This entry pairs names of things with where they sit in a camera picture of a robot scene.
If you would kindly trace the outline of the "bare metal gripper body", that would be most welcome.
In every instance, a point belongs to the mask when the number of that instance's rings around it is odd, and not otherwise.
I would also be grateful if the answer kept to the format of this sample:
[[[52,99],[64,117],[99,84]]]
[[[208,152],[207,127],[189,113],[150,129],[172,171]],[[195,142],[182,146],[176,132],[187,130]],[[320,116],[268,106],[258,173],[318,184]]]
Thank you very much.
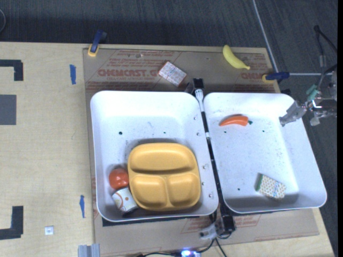
[[[337,114],[337,72],[332,71],[319,76],[307,91],[307,108],[314,115]]]

